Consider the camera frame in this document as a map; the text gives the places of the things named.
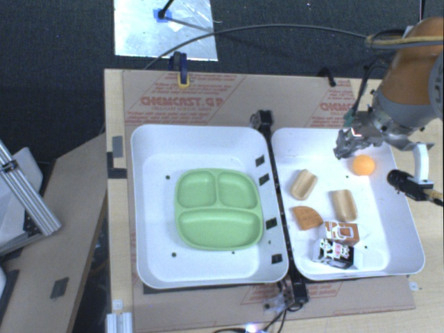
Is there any white carton with cow print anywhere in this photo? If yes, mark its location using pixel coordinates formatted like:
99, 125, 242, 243
310, 237, 364, 271

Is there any brown cardboard board red print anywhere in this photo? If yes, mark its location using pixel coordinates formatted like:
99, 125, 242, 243
121, 69, 417, 326

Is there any tan toy bread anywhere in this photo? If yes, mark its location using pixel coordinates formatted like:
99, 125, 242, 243
290, 169, 319, 201
328, 189, 359, 223

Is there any black cylinder on white bracket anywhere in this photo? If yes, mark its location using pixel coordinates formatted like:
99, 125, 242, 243
386, 143, 436, 201

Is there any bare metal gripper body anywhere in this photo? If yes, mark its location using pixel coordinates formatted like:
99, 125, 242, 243
346, 110, 423, 151

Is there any green divided plate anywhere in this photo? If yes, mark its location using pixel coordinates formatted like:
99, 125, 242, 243
173, 168, 265, 252

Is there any black block with thin wires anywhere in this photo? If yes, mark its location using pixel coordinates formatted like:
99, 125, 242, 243
290, 278, 309, 305
250, 109, 275, 130

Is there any orange toy biscuit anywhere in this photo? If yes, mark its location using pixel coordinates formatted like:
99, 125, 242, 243
291, 205, 325, 232

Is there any orange and white carton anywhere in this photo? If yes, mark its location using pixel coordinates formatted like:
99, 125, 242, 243
323, 221, 360, 246

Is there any orange ball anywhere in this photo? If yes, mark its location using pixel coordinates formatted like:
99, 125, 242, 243
352, 154, 377, 177

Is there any white plastic tray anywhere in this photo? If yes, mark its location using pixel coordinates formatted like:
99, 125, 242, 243
130, 123, 290, 290
271, 127, 427, 282

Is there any thin black rod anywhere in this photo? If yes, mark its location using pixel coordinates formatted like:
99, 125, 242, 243
262, 123, 303, 291

